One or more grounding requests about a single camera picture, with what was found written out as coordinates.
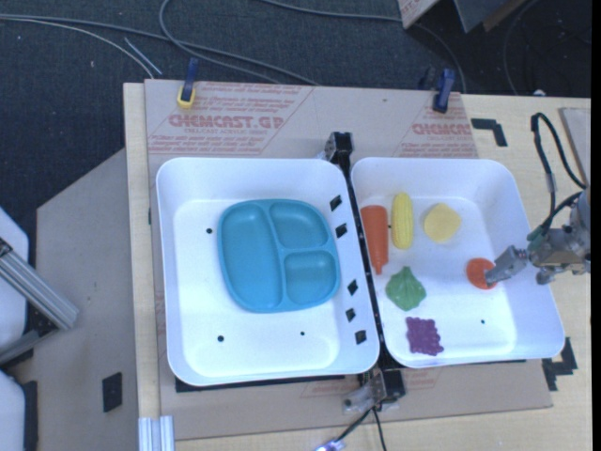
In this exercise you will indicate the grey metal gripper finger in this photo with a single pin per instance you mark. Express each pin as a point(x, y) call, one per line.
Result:
point(547, 275)
point(506, 266)

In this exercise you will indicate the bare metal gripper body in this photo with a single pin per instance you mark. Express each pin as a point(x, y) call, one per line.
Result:
point(561, 249)

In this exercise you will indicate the orange round toy food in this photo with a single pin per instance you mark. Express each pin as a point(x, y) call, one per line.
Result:
point(476, 270)

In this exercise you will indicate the white plastic tray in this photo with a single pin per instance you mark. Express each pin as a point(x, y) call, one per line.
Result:
point(263, 346)
point(469, 317)

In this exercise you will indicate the yellow lemon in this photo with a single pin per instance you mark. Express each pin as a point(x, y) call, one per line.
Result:
point(441, 223)

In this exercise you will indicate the green lettuce leaf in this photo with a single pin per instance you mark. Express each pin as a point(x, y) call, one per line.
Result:
point(405, 290)

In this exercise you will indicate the purple grapes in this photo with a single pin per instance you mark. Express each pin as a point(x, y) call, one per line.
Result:
point(423, 337)

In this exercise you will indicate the yellow corn cob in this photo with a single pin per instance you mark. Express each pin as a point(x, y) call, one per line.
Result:
point(403, 221)

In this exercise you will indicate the orange carrot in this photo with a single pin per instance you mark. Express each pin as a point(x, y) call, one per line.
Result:
point(375, 233)

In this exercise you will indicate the thin black rod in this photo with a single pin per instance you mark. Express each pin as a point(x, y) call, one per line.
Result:
point(365, 261)

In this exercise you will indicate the blue divided plate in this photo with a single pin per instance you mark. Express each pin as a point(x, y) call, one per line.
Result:
point(256, 256)

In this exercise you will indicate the brown cardboard board red print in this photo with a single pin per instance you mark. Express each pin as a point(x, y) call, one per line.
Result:
point(282, 120)

